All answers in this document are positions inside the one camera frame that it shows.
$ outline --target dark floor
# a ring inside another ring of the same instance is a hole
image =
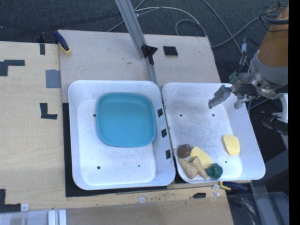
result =
[[[131,1],[136,7],[142,0]],[[235,34],[257,18],[264,7],[278,2],[288,4],[289,0],[146,0],[140,8],[165,6],[189,12],[203,26],[214,47],[230,37],[216,13]],[[175,24],[182,19],[191,18],[178,10],[160,9],[140,16],[139,22],[145,34],[176,35]],[[55,43],[53,32],[58,29],[108,31],[120,21],[114,0],[0,0],[0,41],[38,42],[43,34],[46,42]],[[127,32],[124,24],[113,31]],[[178,32],[185,36],[204,35],[202,29],[190,22],[179,24]],[[228,76],[236,69],[243,38],[260,43],[265,34],[266,29],[256,20],[235,37],[238,46],[230,40],[212,49],[221,82],[229,82]],[[255,52],[256,47],[249,46],[248,57]],[[261,123],[263,114],[278,111],[272,101],[251,109],[251,121],[265,162],[285,150],[280,135]],[[289,195],[288,173],[267,189]]]

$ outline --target dark green toy broccoli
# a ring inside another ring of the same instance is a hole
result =
[[[214,179],[218,179],[223,173],[223,168],[217,163],[213,163],[213,165],[206,169],[206,173]]]

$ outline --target white tray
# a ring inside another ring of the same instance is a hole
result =
[[[257,180],[265,174],[265,165],[246,106],[235,109],[233,104],[236,97],[232,94],[212,109],[208,107],[209,99],[213,98],[222,84],[172,82],[162,88],[178,172],[188,183]],[[224,134],[237,136],[240,142],[239,155],[232,157],[227,153],[222,142]],[[205,151],[223,168],[222,176],[218,180],[212,177],[205,180],[200,175],[190,179],[180,166],[177,156],[178,147],[185,143]]]
[[[111,92],[147,97],[153,105],[156,137],[143,147],[123,148],[103,143],[98,135],[98,99]],[[68,89],[72,174],[85,190],[166,186],[175,177],[172,148],[159,87],[149,81],[79,80]]]

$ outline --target brown round object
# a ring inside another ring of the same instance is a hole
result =
[[[180,158],[186,158],[191,154],[191,146],[188,144],[181,145],[177,150],[177,155]]]

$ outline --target blue plate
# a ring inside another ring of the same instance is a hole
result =
[[[97,104],[97,127],[101,140],[111,146],[141,147],[155,138],[152,103],[134,93],[107,93]]]

